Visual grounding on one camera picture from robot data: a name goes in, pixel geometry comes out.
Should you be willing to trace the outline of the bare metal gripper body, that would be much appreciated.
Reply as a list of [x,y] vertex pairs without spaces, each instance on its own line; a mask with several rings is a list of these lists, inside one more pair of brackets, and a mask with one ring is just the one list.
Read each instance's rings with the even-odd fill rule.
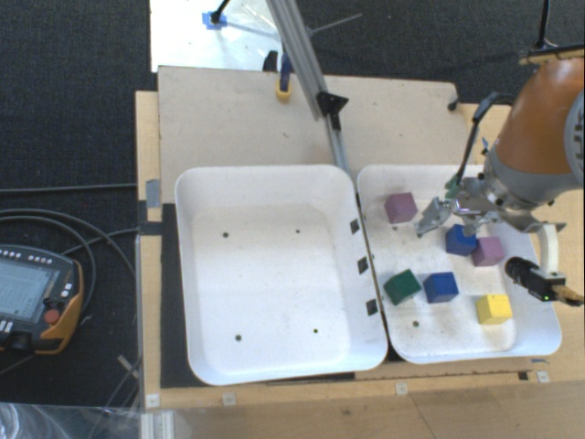
[[568,191],[563,176],[496,176],[453,177],[451,198],[453,214],[463,215],[495,211],[512,228],[536,232],[542,222],[533,210],[547,205]]

